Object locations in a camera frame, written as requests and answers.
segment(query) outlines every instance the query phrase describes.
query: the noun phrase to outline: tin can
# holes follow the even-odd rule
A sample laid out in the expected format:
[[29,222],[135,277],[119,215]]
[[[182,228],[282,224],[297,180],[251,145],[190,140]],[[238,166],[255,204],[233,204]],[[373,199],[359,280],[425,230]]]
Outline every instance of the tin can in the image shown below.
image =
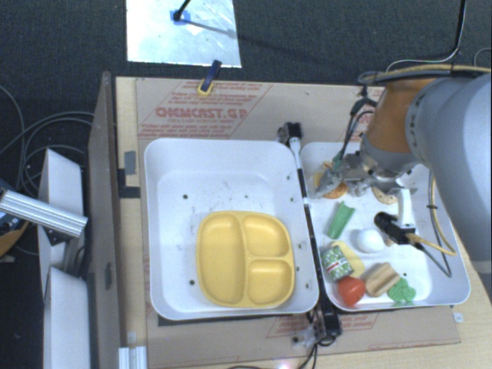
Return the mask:
[[323,252],[321,263],[333,281],[339,281],[354,271],[338,246],[334,246]]

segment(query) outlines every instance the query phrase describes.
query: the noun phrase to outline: white ball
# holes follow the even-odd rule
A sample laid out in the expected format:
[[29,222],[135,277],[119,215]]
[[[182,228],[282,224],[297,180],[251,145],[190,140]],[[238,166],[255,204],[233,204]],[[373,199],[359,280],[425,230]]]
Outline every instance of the white ball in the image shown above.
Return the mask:
[[357,233],[357,246],[365,253],[378,253],[386,247],[378,230],[360,230]]

